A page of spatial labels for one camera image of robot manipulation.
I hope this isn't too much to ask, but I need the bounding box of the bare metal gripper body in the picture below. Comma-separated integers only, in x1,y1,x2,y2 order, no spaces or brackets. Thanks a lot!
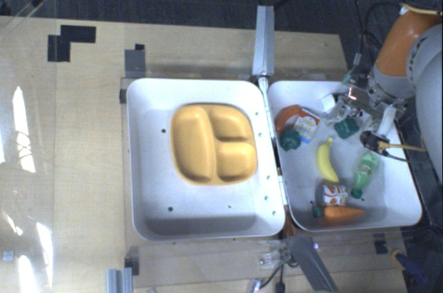
341,77,406,115

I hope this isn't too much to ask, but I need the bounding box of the small white box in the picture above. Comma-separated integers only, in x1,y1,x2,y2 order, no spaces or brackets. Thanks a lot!
319,92,342,113

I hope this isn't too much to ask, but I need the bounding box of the white and orange carton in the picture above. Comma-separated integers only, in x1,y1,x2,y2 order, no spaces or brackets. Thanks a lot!
293,107,321,145

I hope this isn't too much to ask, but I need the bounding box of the yellow banana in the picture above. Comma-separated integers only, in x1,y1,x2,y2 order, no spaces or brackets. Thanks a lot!
316,136,341,184

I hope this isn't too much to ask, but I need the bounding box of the orange red sausage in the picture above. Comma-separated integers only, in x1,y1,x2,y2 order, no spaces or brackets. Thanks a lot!
274,104,302,134

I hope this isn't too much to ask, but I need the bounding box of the green broccoli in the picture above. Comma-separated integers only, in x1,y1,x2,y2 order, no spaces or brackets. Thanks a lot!
279,129,302,152

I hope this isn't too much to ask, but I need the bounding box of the green plastic bottle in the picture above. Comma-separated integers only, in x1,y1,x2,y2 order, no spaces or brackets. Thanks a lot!
350,150,380,200

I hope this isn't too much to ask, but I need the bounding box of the white plastic tray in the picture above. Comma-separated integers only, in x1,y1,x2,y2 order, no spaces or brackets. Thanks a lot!
266,80,424,233
125,77,287,242

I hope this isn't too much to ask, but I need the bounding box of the orange and white can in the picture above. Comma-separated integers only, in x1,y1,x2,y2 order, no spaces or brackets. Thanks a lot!
316,183,350,208

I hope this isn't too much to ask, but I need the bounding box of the orange carrot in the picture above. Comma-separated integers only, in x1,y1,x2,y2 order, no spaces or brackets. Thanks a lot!
311,204,366,227

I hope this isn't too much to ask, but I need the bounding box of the yellow divided plate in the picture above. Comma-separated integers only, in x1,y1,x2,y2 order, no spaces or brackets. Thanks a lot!
170,103,259,186

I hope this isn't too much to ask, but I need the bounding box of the pale wood board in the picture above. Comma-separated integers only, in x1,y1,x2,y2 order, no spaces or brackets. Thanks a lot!
121,23,410,290

